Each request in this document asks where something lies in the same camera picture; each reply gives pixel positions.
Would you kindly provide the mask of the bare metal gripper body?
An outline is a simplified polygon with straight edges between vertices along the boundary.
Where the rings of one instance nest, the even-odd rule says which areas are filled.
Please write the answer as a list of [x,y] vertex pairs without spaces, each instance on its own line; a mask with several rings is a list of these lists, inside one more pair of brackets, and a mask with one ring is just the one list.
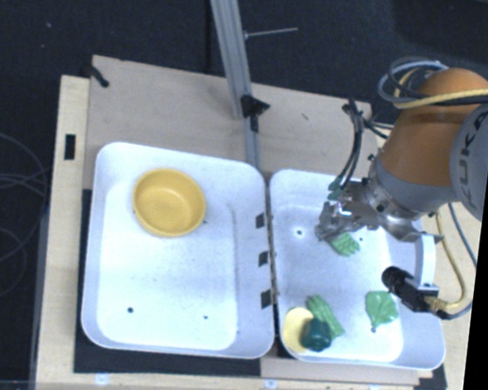
[[414,242],[422,234],[421,214],[398,204],[374,181],[351,181],[338,201],[337,212],[354,215],[353,230],[383,228],[399,241]]

